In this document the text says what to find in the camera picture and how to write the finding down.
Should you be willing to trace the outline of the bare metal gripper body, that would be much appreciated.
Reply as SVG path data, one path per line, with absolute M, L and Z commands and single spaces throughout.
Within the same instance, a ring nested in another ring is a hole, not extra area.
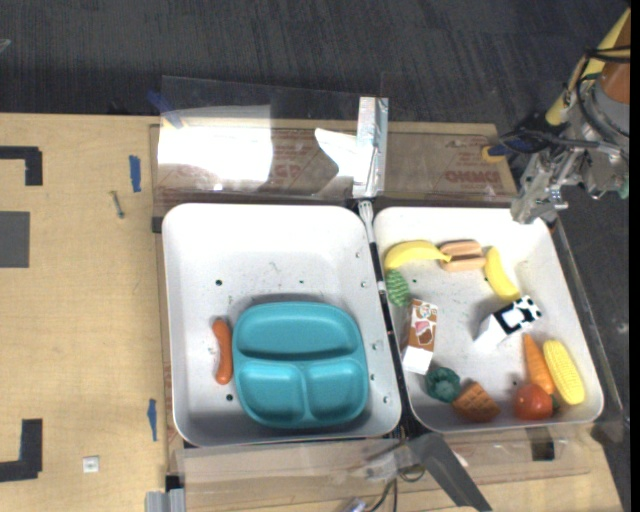
M 591 197 L 626 192 L 629 178 L 629 134 L 602 119 L 574 117 L 560 127 L 529 131 L 536 144 L 520 180 L 522 188 L 577 185 Z

